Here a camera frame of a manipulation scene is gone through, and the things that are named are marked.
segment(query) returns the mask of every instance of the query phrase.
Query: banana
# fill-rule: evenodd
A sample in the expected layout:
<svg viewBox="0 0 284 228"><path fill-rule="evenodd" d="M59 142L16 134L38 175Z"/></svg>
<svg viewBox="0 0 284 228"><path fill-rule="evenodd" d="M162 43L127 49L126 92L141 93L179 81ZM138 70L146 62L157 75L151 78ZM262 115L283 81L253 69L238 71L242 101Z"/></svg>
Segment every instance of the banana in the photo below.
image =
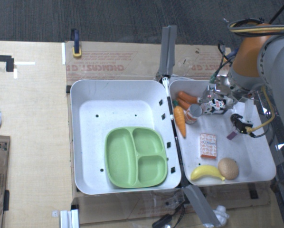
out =
<svg viewBox="0 0 284 228"><path fill-rule="evenodd" d="M221 180L225 180L225 177L221 175L216 166L213 165L200 165L196 167L190 175L191 180L199 179L203 176L218 177Z"/></svg>

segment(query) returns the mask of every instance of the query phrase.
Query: brown round object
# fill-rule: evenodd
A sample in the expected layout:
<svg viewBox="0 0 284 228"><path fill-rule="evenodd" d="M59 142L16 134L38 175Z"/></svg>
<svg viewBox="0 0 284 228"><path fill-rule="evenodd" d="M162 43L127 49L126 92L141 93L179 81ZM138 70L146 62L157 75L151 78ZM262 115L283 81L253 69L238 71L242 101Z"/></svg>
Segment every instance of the brown round object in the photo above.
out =
<svg viewBox="0 0 284 228"><path fill-rule="evenodd" d="M223 158L218 163L218 170L227 180L235 179L239 174L237 163L230 158Z"/></svg>

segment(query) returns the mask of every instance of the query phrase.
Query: blue clamp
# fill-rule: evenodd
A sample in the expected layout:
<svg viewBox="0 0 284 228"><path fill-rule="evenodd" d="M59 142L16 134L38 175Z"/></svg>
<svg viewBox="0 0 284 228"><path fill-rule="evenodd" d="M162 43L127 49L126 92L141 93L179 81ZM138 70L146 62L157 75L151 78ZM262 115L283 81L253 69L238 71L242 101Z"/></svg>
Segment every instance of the blue clamp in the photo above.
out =
<svg viewBox="0 0 284 228"><path fill-rule="evenodd" d="M71 29L70 40L75 41L74 46L72 47L72 54L74 57L79 58L82 56L82 50L79 45L79 31L75 28Z"/></svg>

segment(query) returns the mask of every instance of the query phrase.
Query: white can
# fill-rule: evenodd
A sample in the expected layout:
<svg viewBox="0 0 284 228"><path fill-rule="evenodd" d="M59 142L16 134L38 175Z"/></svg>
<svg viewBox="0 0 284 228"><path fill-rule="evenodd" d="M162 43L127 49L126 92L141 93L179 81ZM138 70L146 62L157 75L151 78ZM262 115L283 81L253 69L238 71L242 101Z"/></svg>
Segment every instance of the white can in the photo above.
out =
<svg viewBox="0 0 284 228"><path fill-rule="evenodd" d="M185 111L184 117L187 124L194 124L198 117L202 115L202 108L198 104L191 104Z"/></svg>

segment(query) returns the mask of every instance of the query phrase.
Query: eraser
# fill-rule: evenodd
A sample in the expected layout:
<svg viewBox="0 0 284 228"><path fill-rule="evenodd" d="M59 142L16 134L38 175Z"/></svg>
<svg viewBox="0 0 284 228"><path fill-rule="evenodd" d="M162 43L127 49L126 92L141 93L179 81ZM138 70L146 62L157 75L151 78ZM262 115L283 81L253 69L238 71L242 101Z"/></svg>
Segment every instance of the eraser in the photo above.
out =
<svg viewBox="0 0 284 228"><path fill-rule="evenodd" d="M215 135L207 133L202 133L200 135L200 157L210 159L217 158L217 142Z"/></svg>

